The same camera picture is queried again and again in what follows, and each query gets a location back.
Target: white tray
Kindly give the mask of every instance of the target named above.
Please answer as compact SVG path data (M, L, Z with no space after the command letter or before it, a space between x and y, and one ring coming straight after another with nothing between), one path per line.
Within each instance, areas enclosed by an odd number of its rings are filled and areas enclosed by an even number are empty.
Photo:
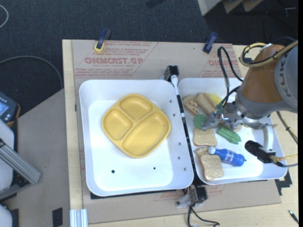
M148 156L123 153L102 130L103 114L122 97L137 93L169 118L168 137ZM88 80L80 89L86 181L98 196L183 189L191 185L187 140L174 87L164 80Z
M230 79L230 90L239 86L241 82L237 79ZM184 98L188 95L195 95L205 92L209 94L216 94L221 98L226 96L226 87L224 79L202 79L202 78L187 78L183 79L179 82L178 85L179 92L181 98ZM232 94L229 97L229 102L234 101L235 94ZM204 177L203 168L200 162L199 157L195 154L195 150L198 149L193 144L193 128L194 128L194 116L185 110L186 122L188 127L188 134L190 137L191 147L194 155L195 166L197 170L197 175L199 178L210 185L215 184L223 184L223 183L236 183L236 182L245 182L245 181L258 181L258 180L266 180L266 179L277 179L284 177L287 172L286 168L276 166L274 164L263 164L259 161L255 156L250 154L244 147L244 144L248 140L253 140L261 145L264 142L264 134L262 130L254 130L252 128L242 127L239 132L237 132L241 137L241 142L239 145L231 144L228 140L221 137L218 134L215 134L217 139L217 148L227 148L236 153L243 154L246 161L243 166L237 167L232 166L227 163L222 163L224 175L223 177L216 178L212 181L208 181ZM262 119L263 123L272 124L270 118ZM282 157L283 152L281 150L281 146L276 136L276 132L274 131L274 142L273 142L274 150L276 151L276 155Z

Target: white bottle cap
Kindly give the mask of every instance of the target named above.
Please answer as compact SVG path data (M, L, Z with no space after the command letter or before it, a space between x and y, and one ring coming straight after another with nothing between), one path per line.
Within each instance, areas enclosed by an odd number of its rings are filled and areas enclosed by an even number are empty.
M215 152L216 152L216 148L215 148L215 147L210 146L210 147L208 148L208 153L209 153L209 154L213 155Z

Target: yellow plate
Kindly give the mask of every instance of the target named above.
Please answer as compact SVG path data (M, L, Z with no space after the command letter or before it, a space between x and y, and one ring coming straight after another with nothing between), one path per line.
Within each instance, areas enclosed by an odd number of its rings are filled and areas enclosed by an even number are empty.
M171 125L166 114L149 99L129 94L103 115L102 128L125 154L141 158L166 139Z

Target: blue clamp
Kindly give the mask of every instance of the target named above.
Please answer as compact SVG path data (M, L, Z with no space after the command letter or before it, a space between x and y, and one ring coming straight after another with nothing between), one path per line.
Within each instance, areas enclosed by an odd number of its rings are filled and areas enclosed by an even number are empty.
M107 29L107 28L104 28L102 30L102 34L101 34L101 36L99 38L99 41L96 42L96 45L94 47L95 52L100 53L103 50L104 41L109 39L110 33L111 33L111 31L109 29Z
M209 54L210 50L212 49L212 45L216 38L218 37L218 34L216 32L211 32L209 37L207 38L207 43L204 45L203 51L207 54Z

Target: white cable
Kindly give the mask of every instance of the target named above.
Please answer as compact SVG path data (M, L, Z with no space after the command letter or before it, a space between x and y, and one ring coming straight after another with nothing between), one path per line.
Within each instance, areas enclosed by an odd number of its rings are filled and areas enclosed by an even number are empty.
M6 24L6 22L8 21L8 19L9 19L9 12L1 4L0 4L0 7L2 7L4 9L4 11L6 12L6 14L7 14L6 20L4 21L4 23L2 25L0 25L0 28L2 28Z

